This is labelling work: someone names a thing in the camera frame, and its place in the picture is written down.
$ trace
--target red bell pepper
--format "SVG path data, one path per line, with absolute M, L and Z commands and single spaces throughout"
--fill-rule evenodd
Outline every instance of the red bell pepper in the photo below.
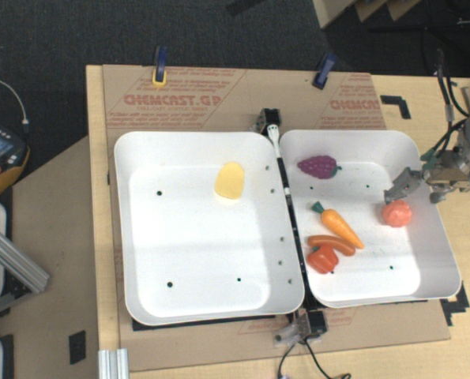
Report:
M 306 262 L 310 267 L 321 274 L 332 272 L 338 264 L 338 256 L 332 247 L 323 245 L 318 247 L 313 253 L 306 257 Z

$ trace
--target dark carpet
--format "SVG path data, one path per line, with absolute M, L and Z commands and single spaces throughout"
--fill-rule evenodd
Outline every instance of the dark carpet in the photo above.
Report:
M 337 71 L 396 75 L 431 75 L 441 48 L 450 75 L 470 77 L 470 27 L 432 27 L 470 20 L 470 0 L 423 0 L 396 22 L 384 7 L 361 23 L 351 7 L 325 29 L 312 0 L 240 2 L 0 0 L 0 79 L 31 121 L 26 173 L 87 134 L 86 65 L 150 64 L 157 45 L 170 66 L 313 70 L 333 52 Z M 19 132 L 19 110 L 0 85 L 0 123 Z

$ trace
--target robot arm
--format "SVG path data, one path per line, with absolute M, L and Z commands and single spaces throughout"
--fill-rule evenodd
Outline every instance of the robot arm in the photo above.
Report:
M 457 132 L 453 149 L 446 150 L 444 146 L 438 150 L 443 141 L 450 139 L 452 132 Z M 430 200 L 434 204 L 444 201 L 446 194 L 454 190 L 470 190 L 470 115 L 449 128 L 449 132 L 421 160 L 425 162 L 421 171 L 406 167 L 393 181 L 393 187 L 384 191 L 386 204 L 413 193 L 422 182 L 431 187 Z

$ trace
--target toy carrot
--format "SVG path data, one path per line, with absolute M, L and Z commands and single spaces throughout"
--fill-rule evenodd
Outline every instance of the toy carrot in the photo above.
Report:
M 312 206 L 312 210 L 321 214 L 321 221 L 333 233 L 344 238 L 358 249 L 364 249 L 363 242 L 361 242 L 358 235 L 352 230 L 347 222 L 345 222 L 344 218 L 341 217 L 340 213 L 334 209 L 324 209 L 320 202 L 316 202 L 314 206 Z

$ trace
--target cardboard sheet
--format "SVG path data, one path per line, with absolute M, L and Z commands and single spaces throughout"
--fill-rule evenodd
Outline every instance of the cardboard sheet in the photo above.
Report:
M 152 85 L 151 67 L 103 66 L 115 268 L 121 347 L 130 370 L 278 357 L 274 335 L 286 316 L 136 330 L 123 293 L 122 241 L 113 147 L 132 130 L 248 130 L 263 108 L 279 108 L 280 132 L 291 129 L 384 129 L 370 74 L 331 73 L 324 90 L 307 71 L 167 69 L 167 85 Z M 329 331 L 318 352 L 447 340 L 438 300 L 340 310 L 325 309 Z

